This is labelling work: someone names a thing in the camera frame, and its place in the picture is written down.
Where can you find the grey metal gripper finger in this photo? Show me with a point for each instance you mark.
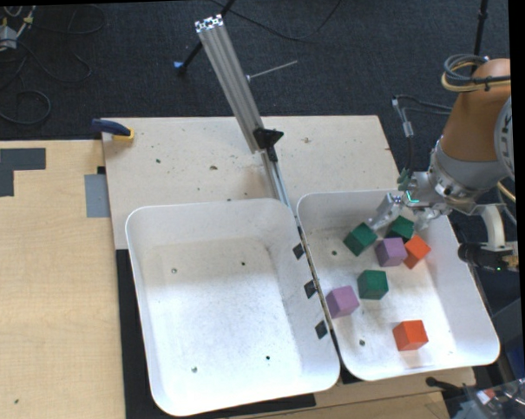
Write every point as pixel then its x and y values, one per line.
pixel 425 219
pixel 386 212

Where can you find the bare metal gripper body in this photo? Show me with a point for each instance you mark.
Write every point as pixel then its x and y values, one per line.
pixel 431 192

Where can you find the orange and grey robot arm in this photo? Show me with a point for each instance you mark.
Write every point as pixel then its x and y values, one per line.
pixel 471 121

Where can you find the green cube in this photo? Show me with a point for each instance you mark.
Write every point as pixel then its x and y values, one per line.
pixel 372 284
pixel 401 228
pixel 359 240

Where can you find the orange cube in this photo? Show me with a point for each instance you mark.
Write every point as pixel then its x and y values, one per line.
pixel 410 335
pixel 417 250

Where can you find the purple cube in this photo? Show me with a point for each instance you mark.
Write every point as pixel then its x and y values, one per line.
pixel 390 251
pixel 342 301

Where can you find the white plastic tray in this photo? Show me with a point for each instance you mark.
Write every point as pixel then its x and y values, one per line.
pixel 219 310
pixel 405 302

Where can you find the pale wood board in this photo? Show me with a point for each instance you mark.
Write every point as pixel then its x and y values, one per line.
pixel 191 164

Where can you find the black cylinder on white bracket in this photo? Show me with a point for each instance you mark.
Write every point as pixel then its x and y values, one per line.
pixel 494 237

